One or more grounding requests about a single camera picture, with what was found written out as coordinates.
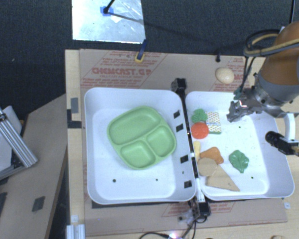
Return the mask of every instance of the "green divided plate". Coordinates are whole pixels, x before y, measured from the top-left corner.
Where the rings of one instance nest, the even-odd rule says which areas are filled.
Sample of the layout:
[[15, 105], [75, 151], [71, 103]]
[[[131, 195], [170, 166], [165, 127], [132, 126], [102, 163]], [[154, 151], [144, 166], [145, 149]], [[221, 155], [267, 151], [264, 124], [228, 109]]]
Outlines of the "green divided plate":
[[176, 148], [176, 138], [153, 108], [139, 106], [113, 119], [107, 128], [111, 145], [131, 168], [146, 169]]

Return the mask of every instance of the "white tray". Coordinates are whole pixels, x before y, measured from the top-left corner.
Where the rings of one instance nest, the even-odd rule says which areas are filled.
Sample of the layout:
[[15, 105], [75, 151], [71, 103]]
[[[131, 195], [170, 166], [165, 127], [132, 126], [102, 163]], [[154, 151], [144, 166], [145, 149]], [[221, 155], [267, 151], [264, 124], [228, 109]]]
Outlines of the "white tray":
[[[226, 114], [229, 113], [231, 100], [233, 94], [224, 92], [191, 92], [186, 97], [190, 125], [196, 109], [219, 113], [222, 133], [209, 134], [200, 140], [201, 152], [216, 146], [224, 158], [221, 167], [240, 189], [240, 192], [235, 192], [209, 187], [205, 185], [206, 178], [200, 177], [204, 195], [215, 201], [290, 196], [295, 186], [287, 158], [265, 140], [268, 131], [278, 131], [275, 119], [263, 112], [230, 123]], [[243, 174], [228, 160], [228, 156], [237, 149], [250, 160]]]
[[[186, 125], [179, 96], [167, 90], [90, 89], [84, 98], [88, 193], [99, 204], [179, 202], [196, 192]], [[156, 109], [175, 134], [175, 152], [160, 163], [134, 170], [127, 166], [107, 138], [112, 119], [138, 106]], [[183, 130], [176, 127], [183, 124]], [[181, 163], [180, 158], [188, 156]]]

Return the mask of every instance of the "cardboard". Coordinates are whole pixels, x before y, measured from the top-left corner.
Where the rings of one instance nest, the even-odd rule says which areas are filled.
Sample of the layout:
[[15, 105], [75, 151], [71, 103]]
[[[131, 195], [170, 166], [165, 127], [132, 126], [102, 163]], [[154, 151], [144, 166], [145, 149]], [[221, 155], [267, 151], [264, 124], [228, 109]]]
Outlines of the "cardboard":
[[[81, 96], [92, 87], [169, 89], [175, 78], [186, 78], [187, 90], [233, 92], [241, 84], [244, 59], [166, 53], [146, 53], [143, 63], [134, 62], [136, 52], [80, 50]], [[235, 80], [221, 84], [215, 77], [219, 67], [231, 68]], [[82, 125], [85, 123], [81, 102]], [[188, 211], [187, 203], [99, 206], [93, 204], [86, 189], [86, 144], [82, 127], [84, 208], [86, 236], [141, 233], [185, 229], [179, 217]], [[270, 224], [287, 221], [281, 199], [257, 199], [211, 203], [211, 216], [198, 228]]]

